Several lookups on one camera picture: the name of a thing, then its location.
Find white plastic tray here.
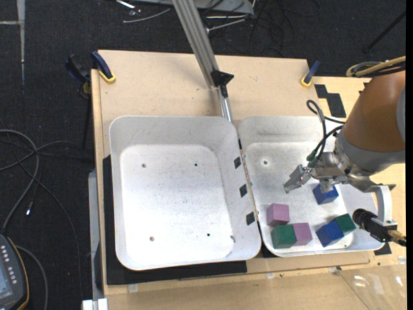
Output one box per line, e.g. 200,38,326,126
108,115,263,272
237,116,387,258

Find green cube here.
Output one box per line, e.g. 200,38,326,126
270,224,297,250
335,213,358,236

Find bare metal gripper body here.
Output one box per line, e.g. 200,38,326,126
310,151,379,193

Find black cylinder on white bracket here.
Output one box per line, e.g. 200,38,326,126
352,184,399,243

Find purple cube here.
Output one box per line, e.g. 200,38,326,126
292,222,314,247
266,202,290,227

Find pale wood board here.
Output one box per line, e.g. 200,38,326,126
96,49,372,296

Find blue cube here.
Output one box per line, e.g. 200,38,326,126
312,183,340,205
315,220,345,248

